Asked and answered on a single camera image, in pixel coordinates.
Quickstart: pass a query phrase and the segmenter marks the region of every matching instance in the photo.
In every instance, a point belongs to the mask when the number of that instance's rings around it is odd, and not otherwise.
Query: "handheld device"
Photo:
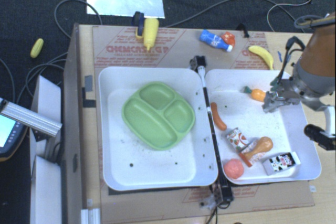
[[[27,127],[0,115],[0,162],[8,160],[20,146]]]

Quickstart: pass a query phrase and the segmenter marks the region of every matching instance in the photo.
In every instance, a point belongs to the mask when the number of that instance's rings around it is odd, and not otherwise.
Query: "wooden table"
[[[93,35],[92,26],[80,25],[80,50],[81,50],[81,75],[82,81],[86,74],[93,73]],[[288,38],[292,37],[292,33],[265,33],[269,50],[274,57],[274,68],[280,70],[281,62],[278,57],[278,51],[285,55],[285,44]],[[311,37],[311,34],[295,34],[305,44]],[[291,62],[296,62],[300,54],[293,54]],[[292,67],[286,67],[288,73],[292,73]],[[87,99],[95,99],[94,92],[88,92]],[[322,102],[335,105],[335,97],[327,96],[322,98]],[[307,107],[303,107],[308,123],[325,127],[325,118],[322,112],[314,112]],[[97,132],[96,109],[90,108],[83,111],[84,119],[84,149],[86,165],[86,195],[92,199],[92,207],[100,207],[100,183],[99,183],[99,162],[97,138],[90,134]],[[303,208],[290,208],[285,210],[270,210],[249,212],[243,214],[226,214],[218,216],[218,223],[234,224],[240,222],[242,224],[260,224],[260,223],[334,223],[336,219],[336,176],[335,176],[335,152],[327,152],[317,146],[320,157],[322,173],[319,178],[310,182],[312,189],[316,189],[313,193],[315,206]],[[205,223],[208,217],[182,218],[172,220],[160,220],[142,222],[148,224],[192,224]]]

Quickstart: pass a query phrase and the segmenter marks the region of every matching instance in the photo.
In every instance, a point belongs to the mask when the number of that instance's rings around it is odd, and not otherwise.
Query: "black floor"
[[[54,9],[61,0],[0,0],[0,58],[6,62],[15,80],[18,97],[30,69],[46,63],[67,51],[69,39],[54,22]],[[223,0],[163,0],[166,19],[160,25],[166,26],[186,19],[201,10]],[[301,4],[307,0],[272,0],[275,3]],[[223,3],[205,14],[178,25],[182,28],[235,29],[243,23],[248,30],[271,31],[266,15],[273,6],[265,0],[235,0]],[[335,10],[335,0],[312,0],[303,6],[285,7],[294,18],[314,14],[324,16]],[[75,22],[97,24],[96,16],[87,15],[80,3],[62,5],[58,18],[69,33]],[[129,17],[103,16],[106,25],[130,25]],[[298,32],[292,19],[281,9],[275,8],[270,14],[275,31]],[[43,38],[45,46],[36,59],[29,56],[37,38]],[[45,77],[55,83],[62,80],[61,71],[48,68]],[[13,99],[9,75],[0,64],[0,97]],[[19,104],[30,107],[31,97],[25,91]],[[29,140],[26,138],[16,154],[0,163],[0,223],[29,223],[30,178]]]

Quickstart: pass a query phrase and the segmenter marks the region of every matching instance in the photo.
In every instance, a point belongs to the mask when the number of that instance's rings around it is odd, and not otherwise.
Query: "toy banana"
[[[256,55],[259,55],[260,57],[262,57],[262,59],[265,61],[265,63],[268,65],[270,70],[273,70],[273,56],[263,47],[261,46],[250,46],[248,47],[248,50],[250,52],[253,52]]]

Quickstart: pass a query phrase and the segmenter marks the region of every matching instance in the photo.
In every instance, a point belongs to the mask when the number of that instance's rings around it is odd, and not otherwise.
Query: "eraser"
[[[287,152],[267,159],[262,163],[267,175],[288,170],[294,166],[300,165],[301,161],[296,152]]]

